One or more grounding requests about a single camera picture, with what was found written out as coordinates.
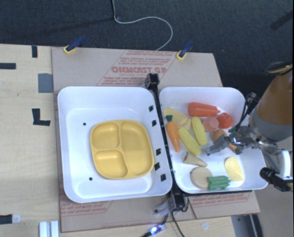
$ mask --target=toy tomato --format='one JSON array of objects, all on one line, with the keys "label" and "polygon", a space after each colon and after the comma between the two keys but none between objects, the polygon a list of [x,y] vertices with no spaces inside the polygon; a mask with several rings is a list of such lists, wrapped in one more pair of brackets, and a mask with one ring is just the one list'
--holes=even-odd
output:
[{"label": "toy tomato", "polygon": [[232,126],[233,120],[228,113],[222,113],[217,117],[219,128],[226,129]]}]

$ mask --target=black fabric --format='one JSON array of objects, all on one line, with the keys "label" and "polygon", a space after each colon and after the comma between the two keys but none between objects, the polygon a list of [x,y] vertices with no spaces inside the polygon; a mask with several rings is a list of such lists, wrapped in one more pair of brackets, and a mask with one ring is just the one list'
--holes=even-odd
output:
[{"label": "black fabric", "polygon": [[[120,21],[167,20],[162,50],[213,53],[224,86],[261,95],[269,63],[293,59],[293,0],[115,0]],[[0,0],[0,43],[156,50],[169,27],[151,19],[121,25],[111,0]]]}]

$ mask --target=toy carrot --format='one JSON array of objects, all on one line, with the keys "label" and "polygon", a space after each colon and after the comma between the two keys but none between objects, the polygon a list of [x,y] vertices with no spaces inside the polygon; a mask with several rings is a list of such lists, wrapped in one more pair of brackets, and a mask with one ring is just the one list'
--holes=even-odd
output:
[{"label": "toy carrot", "polygon": [[213,117],[220,112],[216,106],[196,102],[190,103],[187,110],[191,117]]},{"label": "toy carrot", "polygon": [[180,152],[180,141],[178,136],[177,124],[172,121],[172,115],[167,115],[167,133],[168,136],[177,152]]}]

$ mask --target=light wood surface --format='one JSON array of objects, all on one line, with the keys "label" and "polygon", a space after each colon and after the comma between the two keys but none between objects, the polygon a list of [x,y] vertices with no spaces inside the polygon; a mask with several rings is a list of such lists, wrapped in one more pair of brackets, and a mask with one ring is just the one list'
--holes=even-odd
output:
[{"label": "light wood surface", "polygon": [[[0,237],[38,236],[38,223],[60,220],[54,102],[52,93],[38,93],[38,74],[52,74],[51,48],[0,44],[0,63],[16,63],[16,70],[0,70],[0,215],[20,215],[20,222],[0,225]],[[32,109],[41,120],[33,125]],[[201,225],[206,223],[208,229]],[[234,237],[230,217],[178,222],[186,237]],[[152,225],[60,233],[63,237],[143,236]],[[174,223],[157,236],[180,236]]]}]

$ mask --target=cardboard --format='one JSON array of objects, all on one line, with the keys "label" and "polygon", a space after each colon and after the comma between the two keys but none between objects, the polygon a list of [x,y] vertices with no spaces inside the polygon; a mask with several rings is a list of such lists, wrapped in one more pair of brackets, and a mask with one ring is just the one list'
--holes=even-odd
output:
[{"label": "cardboard", "polygon": [[[61,231],[160,223],[153,208],[166,196],[75,203],[63,190],[58,92],[68,86],[141,86],[148,73],[157,73],[159,91],[169,86],[222,86],[213,54],[187,53],[184,60],[176,52],[77,48],[66,55],[52,48],[55,125],[60,184]],[[259,212],[254,192],[189,197],[190,208],[177,213],[176,220],[192,220]]]}]

